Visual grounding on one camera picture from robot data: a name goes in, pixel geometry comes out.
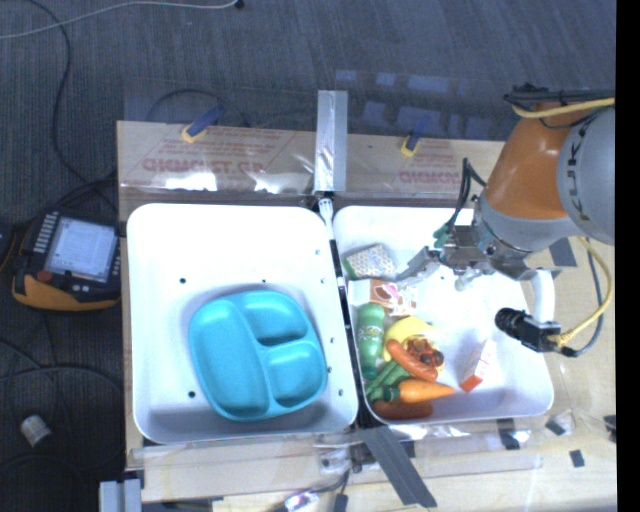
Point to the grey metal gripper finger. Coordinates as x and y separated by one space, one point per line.
465 281
419 264

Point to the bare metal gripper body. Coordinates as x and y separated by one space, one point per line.
470 250

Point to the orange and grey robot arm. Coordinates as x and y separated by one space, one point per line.
530 170

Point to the orange and white carton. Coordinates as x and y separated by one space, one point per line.
387 292

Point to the white patterned packet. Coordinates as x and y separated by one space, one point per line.
371 261

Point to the yellow banana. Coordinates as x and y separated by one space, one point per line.
407 327

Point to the pizza slice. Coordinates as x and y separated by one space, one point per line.
427 352

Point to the white carton with orange end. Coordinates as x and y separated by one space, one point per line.
481 365

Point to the green bottle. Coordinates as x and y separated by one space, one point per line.
370 335

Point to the orange sausage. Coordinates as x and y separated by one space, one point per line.
407 361

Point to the white plastic tray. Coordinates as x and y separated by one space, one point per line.
505 380
230 245

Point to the orange carrot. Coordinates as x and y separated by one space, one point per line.
422 391

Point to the brown sausage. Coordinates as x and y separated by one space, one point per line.
402 410

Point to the blue divided plate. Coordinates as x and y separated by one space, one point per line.
240 350

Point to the brown cardboard board red print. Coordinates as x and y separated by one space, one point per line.
210 160

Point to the grey metal cylinder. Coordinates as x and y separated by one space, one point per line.
35 430

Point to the black cylinder on white bracket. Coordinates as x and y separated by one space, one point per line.
525 327

